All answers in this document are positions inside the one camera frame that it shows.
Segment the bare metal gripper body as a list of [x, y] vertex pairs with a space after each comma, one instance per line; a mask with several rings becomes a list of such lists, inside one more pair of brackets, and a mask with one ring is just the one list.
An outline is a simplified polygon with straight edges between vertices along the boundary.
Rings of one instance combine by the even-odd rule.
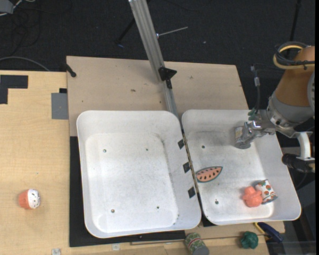
[[261, 137], [267, 134], [274, 134], [280, 132], [283, 135], [293, 138], [295, 136], [295, 124], [289, 122], [280, 114], [269, 112], [257, 112], [251, 118], [251, 129], [258, 132], [256, 136]]

